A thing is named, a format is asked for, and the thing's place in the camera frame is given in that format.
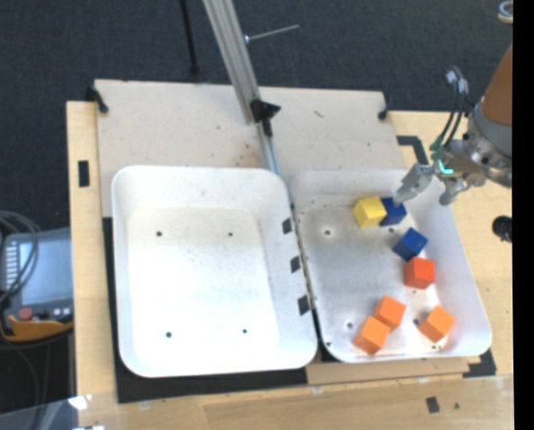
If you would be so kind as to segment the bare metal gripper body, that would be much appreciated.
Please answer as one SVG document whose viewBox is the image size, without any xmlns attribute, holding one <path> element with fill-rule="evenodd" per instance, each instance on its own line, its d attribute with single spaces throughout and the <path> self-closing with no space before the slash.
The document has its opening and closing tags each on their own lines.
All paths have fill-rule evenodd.
<svg viewBox="0 0 534 430">
<path fill-rule="evenodd" d="M 512 161 L 487 142 L 452 140 L 432 152 L 434 172 L 443 180 L 465 187 L 491 181 L 512 187 Z"/>
</svg>

